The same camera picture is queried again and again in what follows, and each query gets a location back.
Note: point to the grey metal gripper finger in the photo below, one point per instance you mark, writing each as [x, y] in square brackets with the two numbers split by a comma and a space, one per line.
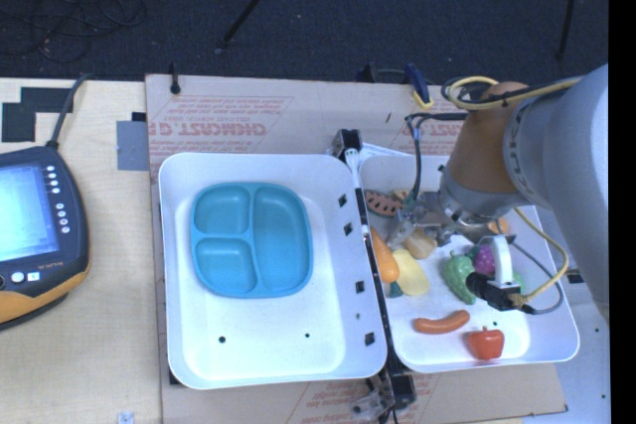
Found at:
[406, 223]
[395, 239]

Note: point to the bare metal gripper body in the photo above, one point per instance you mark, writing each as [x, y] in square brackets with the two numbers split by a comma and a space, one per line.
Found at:
[442, 216]

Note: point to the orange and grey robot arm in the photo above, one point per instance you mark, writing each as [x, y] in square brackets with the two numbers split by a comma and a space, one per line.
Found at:
[556, 149]

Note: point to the orange carrot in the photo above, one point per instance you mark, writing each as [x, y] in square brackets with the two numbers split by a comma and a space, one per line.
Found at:
[386, 260]

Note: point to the thin black and white rod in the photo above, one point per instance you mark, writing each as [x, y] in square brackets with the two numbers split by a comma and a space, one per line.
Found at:
[370, 243]

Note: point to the tan bread roll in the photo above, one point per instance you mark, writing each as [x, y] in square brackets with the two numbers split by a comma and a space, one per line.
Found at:
[421, 245]

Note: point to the red watermelon slice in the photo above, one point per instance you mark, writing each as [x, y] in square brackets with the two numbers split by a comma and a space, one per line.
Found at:
[381, 203]

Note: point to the yellow corn cob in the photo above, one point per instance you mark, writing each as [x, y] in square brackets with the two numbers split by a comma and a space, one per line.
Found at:
[412, 275]

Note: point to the small orange round toy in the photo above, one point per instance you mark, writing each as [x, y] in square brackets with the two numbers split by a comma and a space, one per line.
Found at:
[501, 226]

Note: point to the purple grapes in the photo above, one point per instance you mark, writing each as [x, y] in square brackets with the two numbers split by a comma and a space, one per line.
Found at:
[484, 260]

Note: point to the green grapes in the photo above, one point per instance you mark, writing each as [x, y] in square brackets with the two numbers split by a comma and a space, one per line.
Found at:
[457, 275]

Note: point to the orange sausage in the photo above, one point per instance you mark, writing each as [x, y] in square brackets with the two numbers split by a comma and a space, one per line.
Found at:
[441, 324]

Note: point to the blue divided plate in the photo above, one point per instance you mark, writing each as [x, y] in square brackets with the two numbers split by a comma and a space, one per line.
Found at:
[278, 238]

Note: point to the white plastic tray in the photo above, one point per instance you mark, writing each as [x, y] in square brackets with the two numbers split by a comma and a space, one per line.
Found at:
[541, 337]
[258, 337]

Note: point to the brown cardboard board red print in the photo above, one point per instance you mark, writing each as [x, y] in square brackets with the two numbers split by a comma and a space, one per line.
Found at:
[278, 119]

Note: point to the black cylinder on white bracket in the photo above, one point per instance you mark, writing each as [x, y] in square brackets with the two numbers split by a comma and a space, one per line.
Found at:
[501, 263]

